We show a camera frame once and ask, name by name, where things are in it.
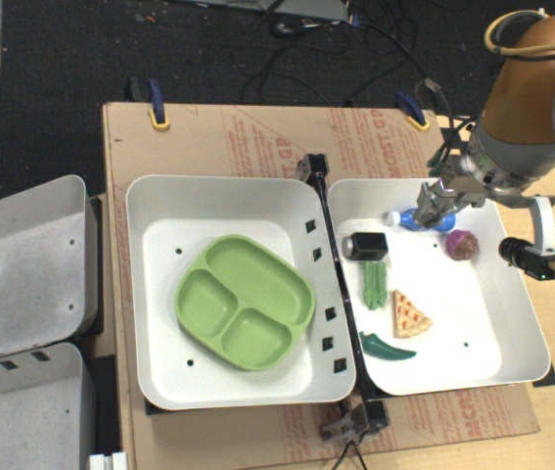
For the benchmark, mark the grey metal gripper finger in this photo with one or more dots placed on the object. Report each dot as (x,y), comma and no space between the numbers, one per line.
(426,203)
(444,212)

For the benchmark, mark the black bottle with silver cap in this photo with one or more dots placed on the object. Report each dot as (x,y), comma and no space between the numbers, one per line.
(370,247)

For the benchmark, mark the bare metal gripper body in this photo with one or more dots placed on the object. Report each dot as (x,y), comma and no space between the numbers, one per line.
(473,181)

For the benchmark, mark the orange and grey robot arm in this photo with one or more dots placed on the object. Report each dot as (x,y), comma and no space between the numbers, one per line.
(526,96)

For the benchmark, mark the purple cupcake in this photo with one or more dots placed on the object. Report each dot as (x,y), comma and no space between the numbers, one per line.
(462,245)

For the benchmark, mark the pizza slice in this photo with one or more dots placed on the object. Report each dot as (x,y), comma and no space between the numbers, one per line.
(409,318)

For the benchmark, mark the black cylinder on white bracket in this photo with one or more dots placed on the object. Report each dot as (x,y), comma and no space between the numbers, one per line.
(541,257)

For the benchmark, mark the brown cardboard board, red print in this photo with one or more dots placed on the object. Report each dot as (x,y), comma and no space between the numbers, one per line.
(218,135)

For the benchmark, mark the white plastic tray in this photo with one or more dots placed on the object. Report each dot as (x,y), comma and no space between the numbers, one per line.
(453,360)
(169,370)

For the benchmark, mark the green divided plate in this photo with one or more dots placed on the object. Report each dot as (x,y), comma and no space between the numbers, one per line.
(257,272)

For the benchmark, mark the dark green chili pepper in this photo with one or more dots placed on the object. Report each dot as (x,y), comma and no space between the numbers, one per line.
(384,350)

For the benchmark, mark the blue bottle with white cap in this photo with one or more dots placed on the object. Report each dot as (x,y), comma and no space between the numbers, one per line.
(406,219)

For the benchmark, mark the green asparagus bundle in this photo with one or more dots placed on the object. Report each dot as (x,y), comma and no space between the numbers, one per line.
(375,287)

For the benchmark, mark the thin black rod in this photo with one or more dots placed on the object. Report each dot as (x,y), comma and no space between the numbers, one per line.
(343,282)

